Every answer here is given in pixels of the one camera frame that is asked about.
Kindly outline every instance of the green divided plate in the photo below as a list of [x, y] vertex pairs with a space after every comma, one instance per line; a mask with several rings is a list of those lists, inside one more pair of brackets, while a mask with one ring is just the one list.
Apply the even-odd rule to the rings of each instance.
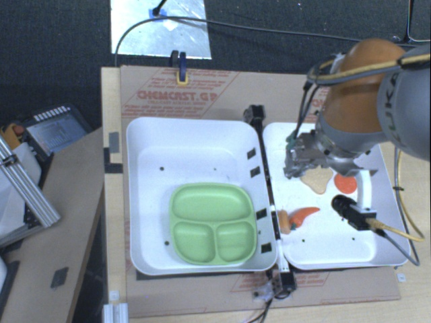
[[185, 184], [169, 204], [170, 235], [176, 253], [201, 265], [242, 263], [255, 252], [255, 211], [239, 186]]

